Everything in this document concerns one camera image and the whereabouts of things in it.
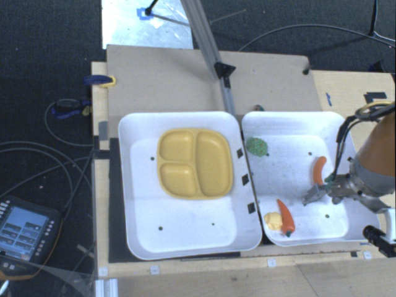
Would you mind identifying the white plastic tray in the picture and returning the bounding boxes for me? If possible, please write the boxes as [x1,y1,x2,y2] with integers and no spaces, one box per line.
[118,111,264,261]
[241,111,382,248]

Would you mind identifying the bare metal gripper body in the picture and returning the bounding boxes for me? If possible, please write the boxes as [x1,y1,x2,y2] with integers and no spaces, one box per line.
[323,174,365,205]

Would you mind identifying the orange carrot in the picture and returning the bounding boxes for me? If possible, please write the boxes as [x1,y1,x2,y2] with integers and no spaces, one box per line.
[275,199,296,238]

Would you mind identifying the black cylinder on white bracket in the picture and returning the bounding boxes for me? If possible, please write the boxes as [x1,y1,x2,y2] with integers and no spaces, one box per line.
[362,207,396,258]

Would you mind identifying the brown cardboard board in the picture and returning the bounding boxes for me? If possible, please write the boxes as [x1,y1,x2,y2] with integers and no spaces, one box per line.
[106,44,361,259]

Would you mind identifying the orange sausage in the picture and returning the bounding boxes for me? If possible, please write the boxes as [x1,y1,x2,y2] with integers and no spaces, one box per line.
[312,156,328,186]

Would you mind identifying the green grapes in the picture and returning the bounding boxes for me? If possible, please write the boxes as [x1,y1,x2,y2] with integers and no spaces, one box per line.
[246,137,269,158]

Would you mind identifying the yellow divided plate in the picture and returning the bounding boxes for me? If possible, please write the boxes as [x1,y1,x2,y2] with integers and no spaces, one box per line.
[157,127,234,201]

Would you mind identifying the pale yellow toy food lump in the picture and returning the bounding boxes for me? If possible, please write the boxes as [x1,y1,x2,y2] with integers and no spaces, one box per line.
[263,211,284,231]

